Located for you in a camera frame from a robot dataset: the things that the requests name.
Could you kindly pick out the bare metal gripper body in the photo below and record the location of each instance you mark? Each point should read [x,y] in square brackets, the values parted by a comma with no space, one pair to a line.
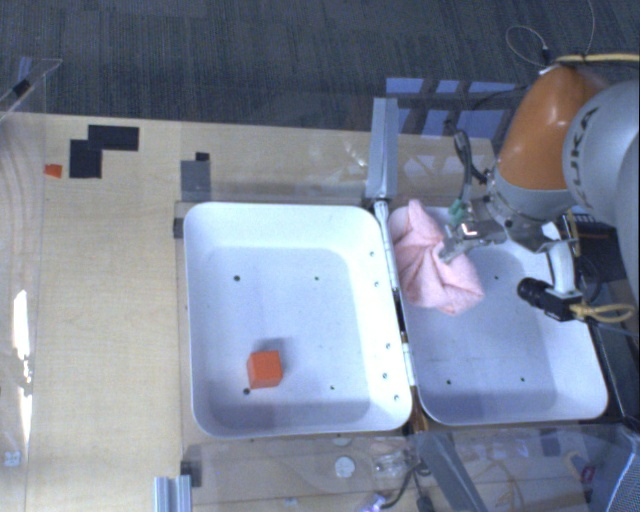
[492,231]

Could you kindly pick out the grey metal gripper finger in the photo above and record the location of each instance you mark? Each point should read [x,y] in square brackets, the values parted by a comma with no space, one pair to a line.
[449,234]
[454,251]

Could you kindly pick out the pink cloth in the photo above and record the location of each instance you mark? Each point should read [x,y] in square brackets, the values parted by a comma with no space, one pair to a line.
[430,270]

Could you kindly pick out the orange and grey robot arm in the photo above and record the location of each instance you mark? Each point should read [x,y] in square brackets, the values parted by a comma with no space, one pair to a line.
[542,145]

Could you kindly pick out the white plastic tray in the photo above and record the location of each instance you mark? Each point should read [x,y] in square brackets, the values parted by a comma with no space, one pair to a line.
[300,320]
[500,350]

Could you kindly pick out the pale wood board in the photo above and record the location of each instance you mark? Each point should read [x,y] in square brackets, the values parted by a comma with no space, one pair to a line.
[280,175]

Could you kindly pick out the orange cube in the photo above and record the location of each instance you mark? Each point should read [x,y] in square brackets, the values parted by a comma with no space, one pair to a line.
[264,369]

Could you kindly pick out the black cylinder on white bracket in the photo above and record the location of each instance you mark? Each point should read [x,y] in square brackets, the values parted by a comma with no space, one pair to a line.
[559,295]

